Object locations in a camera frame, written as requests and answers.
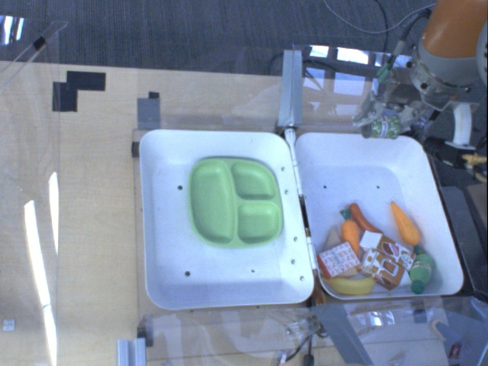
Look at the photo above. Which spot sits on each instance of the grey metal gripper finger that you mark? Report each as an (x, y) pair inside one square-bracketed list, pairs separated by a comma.
[(368, 113), (411, 117)]

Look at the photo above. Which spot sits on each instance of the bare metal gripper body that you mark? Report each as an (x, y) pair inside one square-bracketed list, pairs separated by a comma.
[(438, 95)]

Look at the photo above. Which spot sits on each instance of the small green labelled bottle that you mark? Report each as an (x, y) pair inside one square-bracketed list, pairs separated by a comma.
[(386, 127)]

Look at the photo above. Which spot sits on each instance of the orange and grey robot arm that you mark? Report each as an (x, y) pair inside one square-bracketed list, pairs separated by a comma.
[(453, 17)]

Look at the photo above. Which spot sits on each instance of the white plastic tray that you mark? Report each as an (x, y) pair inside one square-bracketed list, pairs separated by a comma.
[(171, 265), (354, 162)]

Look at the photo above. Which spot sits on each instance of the red sausage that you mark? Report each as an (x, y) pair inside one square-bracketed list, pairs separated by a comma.
[(360, 217)]

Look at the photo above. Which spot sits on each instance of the large orange carrot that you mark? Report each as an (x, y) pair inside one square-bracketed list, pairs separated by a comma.
[(406, 225)]

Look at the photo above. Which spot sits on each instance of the small orange carrot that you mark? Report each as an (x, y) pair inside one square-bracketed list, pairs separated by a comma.
[(350, 235)]

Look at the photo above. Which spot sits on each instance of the white cube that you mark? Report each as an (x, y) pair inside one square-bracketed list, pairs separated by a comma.
[(370, 239)]

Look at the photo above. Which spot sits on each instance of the brown carton with cake print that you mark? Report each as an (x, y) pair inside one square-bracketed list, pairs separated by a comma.
[(398, 252)]

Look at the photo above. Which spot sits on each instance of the orange and white carton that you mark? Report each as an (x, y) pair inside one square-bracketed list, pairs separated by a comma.
[(337, 259)]

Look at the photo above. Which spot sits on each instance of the green plastic bottle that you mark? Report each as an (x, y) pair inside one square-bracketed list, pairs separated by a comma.
[(421, 269)]

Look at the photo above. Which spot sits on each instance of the brown and white carton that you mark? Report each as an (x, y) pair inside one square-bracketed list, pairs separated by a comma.
[(381, 269)]

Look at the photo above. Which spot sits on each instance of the yellow banana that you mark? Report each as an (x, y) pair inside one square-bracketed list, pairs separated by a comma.
[(350, 285)]

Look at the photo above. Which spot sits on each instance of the green divided plate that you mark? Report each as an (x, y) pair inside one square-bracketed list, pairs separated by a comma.
[(211, 204)]

